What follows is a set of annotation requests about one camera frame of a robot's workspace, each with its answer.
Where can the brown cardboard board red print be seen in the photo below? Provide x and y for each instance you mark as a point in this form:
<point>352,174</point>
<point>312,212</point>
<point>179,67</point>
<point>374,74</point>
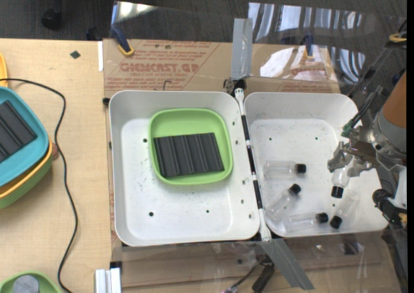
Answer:
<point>194,65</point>

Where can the green plate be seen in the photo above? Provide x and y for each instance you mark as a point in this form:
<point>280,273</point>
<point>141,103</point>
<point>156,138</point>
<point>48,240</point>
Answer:
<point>48,282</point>
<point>35,193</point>
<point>191,120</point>

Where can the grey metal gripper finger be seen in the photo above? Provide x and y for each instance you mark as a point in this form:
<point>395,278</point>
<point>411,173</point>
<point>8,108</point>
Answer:
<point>359,166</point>
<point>338,157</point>

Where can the white plastic tray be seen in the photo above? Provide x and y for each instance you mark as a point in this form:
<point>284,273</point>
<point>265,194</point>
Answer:
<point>291,136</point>
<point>181,214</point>

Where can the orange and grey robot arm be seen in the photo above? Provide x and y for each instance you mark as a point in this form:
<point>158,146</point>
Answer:
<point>395,107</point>

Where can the black cylinder on white bracket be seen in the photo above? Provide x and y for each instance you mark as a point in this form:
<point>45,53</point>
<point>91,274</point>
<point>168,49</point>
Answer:
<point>388,202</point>

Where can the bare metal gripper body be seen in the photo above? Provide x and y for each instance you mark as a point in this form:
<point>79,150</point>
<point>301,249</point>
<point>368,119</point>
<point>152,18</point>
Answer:
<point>363,144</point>

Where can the black ribbed block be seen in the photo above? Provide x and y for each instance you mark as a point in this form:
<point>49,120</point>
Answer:
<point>189,154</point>
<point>13,130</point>

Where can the yellow plate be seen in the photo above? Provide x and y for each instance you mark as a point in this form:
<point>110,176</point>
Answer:
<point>2,70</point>

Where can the orange plate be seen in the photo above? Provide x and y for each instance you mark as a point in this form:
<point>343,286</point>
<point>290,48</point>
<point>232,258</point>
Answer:
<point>39,178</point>

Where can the grey cylinder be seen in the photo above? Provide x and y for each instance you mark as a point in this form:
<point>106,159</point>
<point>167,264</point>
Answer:
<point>26,284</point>

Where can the blue plate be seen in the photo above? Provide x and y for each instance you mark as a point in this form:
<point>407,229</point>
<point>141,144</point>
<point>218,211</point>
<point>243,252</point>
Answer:
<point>29,162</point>

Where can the clear plastic bottle black cap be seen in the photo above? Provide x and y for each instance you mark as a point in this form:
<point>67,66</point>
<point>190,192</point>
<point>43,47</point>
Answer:
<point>344,209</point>
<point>284,169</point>
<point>307,221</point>
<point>339,185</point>
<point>284,199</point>

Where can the thin black and white rod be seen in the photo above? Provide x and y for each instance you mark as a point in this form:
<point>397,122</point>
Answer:
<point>247,136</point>

